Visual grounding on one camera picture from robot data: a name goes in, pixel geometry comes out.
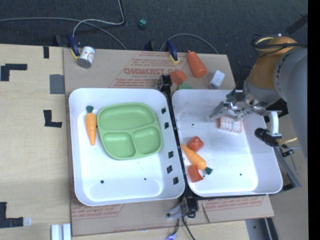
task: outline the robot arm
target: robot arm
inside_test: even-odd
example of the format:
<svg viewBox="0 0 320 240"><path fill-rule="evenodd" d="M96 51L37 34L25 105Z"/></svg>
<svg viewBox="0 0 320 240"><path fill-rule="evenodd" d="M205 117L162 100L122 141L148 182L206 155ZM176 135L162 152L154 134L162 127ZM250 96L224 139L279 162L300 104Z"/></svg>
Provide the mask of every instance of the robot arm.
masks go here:
<svg viewBox="0 0 320 240"><path fill-rule="evenodd" d="M275 113L267 107L280 98L287 103L292 126L305 157L308 156L308 48L293 39L268 37L267 45L255 43L255 48L262 51L252 71L246 79L242 91L232 91L226 102L221 102L210 116L221 117L227 111L234 112L234 120L241 120L247 114L268 115L275 122ZM271 146L276 146L275 139L281 135L268 130L257 129L255 135Z"/></svg>

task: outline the divided green plate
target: divided green plate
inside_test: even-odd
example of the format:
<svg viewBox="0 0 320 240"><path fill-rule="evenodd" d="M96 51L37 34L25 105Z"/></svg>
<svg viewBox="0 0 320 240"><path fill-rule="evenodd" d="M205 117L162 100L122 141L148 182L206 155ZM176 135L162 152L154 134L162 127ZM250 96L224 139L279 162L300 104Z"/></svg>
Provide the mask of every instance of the divided green plate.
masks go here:
<svg viewBox="0 0 320 240"><path fill-rule="evenodd" d="M98 113L97 125L104 150L117 160L150 156L163 145L158 119L143 103L103 107Z"/></svg>

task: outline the light wood surface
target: light wood surface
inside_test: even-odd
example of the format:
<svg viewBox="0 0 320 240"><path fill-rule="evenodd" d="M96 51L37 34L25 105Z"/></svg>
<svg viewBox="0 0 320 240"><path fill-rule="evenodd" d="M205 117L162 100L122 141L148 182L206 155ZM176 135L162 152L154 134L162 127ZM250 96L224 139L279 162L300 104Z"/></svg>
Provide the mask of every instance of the light wood surface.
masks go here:
<svg viewBox="0 0 320 240"><path fill-rule="evenodd" d="M0 202L7 202L7 218L31 218L32 225L1 228L0 239L50 239L50 227L71 222L65 95L50 94L50 75L64 74L63 52L42 46L0 45L0 65L27 64L27 71L11 70L0 81ZM61 128L45 127L43 110ZM244 221L189 226L196 239L248 240ZM172 228L131 231L75 240L166 239ZM191 239L184 226L179 240Z"/></svg>

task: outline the pink rectangular object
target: pink rectangular object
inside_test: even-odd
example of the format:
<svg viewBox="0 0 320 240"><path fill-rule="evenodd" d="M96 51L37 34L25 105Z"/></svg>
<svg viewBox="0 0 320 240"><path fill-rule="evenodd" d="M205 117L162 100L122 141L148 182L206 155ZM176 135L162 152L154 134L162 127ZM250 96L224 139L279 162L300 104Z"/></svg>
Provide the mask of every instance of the pink rectangular object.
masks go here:
<svg viewBox="0 0 320 240"><path fill-rule="evenodd" d="M235 121L231 116L224 115L218 119L218 128L232 133L241 133L241 120Z"/></svg>

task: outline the cardboard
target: cardboard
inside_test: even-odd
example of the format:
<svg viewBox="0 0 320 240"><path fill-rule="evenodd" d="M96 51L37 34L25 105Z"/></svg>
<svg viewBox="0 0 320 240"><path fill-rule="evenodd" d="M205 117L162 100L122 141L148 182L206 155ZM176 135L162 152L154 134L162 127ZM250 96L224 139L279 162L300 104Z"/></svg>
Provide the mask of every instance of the cardboard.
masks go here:
<svg viewBox="0 0 320 240"><path fill-rule="evenodd" d="M69 48L63 49L65 106L68 139L70 175L70 203L72 235L91 235L110 232L174 227L176 221L166 220L166 211L175 207L178 199L148 201L104 206L85 206L74 192L72 149L70 137L70 115L68 99L78 88L153 88L161 75L183 71L185 83L194 89L208 89L214 73L225 74L219 87L230 90L235 86L226 55L198 54L206 65L208 73L195 78L189 67L186 53L178 53L179 64L173 64L167 52L132 50L96 50L92 66L88 69L77 65ZM177 89L173 84L172 92ZM188 224L208 224L274 215L268 195L216 198L200 200L195 218L188 218Z"/></svg>

